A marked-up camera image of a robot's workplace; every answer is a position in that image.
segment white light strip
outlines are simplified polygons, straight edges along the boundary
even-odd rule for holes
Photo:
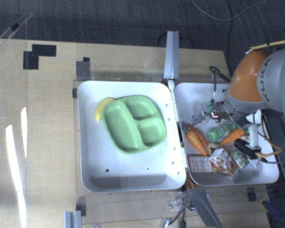
[[[7,153],[9,159],[9,168],[11,172],[11,176],[15,185],[17,197],[18,197],[18,206],[19,206],[19,216],[22,227],[25,228],[26,226],[26,204],[23,195],[19,165],[16,155],[16,148],[14,142],[14,134],[13,134],[13,127],[9,125],[6,129],[6,143],[7,143]]]
[[[28,146],[28,115],[27,115],[27,109],[25,107],[21,111],[21,129],[22,129],[24,155],[26,158],[27,146]]]

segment carrot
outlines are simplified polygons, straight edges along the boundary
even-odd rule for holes
[[[188,128],[188,130],[194,131],[198,135],[198,137],[199,137],[201,143],[204,145],[204,147],[208,146],[207,140],[205,139],[205,137],[203,136],[203,134],[199,130],[197,130],[195,127],[190,126],[189,124],[187,124],[187,128]]]
[[[234,142],[236,139],[243,137],[244,134],[245,134],[244,129],[237,128],[237,129],[231,131],[219,144],[225,145],[225,144]]]
[[[186,131],[186,139],[189,141],[189,143],[198,151],[200,152],[203,156],[208,156],[204,145],[201,143],[201,140],[199,139],[198,135],[196,132],[193,130],[187,130]]]

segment wooden table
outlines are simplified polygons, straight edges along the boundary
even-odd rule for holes
[[[39,70],[23,70],[23,51],[31,51],[32,44],[56,45],[57,54],[39,57]],[[158,208],[166,203],[169,194],[154,191],[150,195],[144,192],[129,196],[121,193],[112,202],[114,209],[108,215],[104,214],[108,211],[105,197],[89,193],[78,184],[75,138],[78,126],[74,119],[72,90],[76,61],[82,61],[83,57],[90,58],[93,80],[159,81],[165,49],[22,40],[10,40],[0,49],[0,116],[10,114],[9,121],[17,126],[19,118],[15,112],[20,112],[25,105],[28,112],[27,161],[23,153],[17,151],[17,156],[22,155],[19,165],[26,194],[27,227],[62,227],[63,212],[74,211],[78,198],[87,196],[98,200],[101,228],[157,228],[163,217],[171,218],[176,214]],[[184,81],[211,82],[209,66],[216,66],[223,74],[228,74],[221,51],[180,49],[179,59],[180,78]],[[21,227],[3,141],[8,124],[6,119],[0,120],[0,227]],[[268,198],[265,187],[255,187],[255,192],[258,200]],[[210,189],[208,193],[225,227],[269,227],[265,212],[257,202],[248,201],[245,188]],[[129,210],[129,204],[136,206]],[[153,215],[146,218],[150,207]],[[83,217],[83,227],[90,228],[94,221],[93,216]],[[186,212],[186,221],[188,228],[204,227],[196,211]]]

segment black floor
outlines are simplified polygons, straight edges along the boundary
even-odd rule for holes
[[[226,1],[234,16],[262,0]],[[195,0],[229,19],[226,1]],[[7,16],[27,12],[34,14],[29,39],[155,47],[160,35],[177,30],[182,48],[224,50],[231,74],[249,45],[285,39],[285,0],[268,0],[231,22],[207,17],[191,0],[0,0],[0,34],[10,26]]]

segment green bottle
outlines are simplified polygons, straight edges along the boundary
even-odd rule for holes
[[[207,133],[207,138],[209,142],[216,142],[217,140],[224,138],[231,131],[237,129],[238,126],[235,123],[226,121],[219,125],[219,127],[212,129]]]

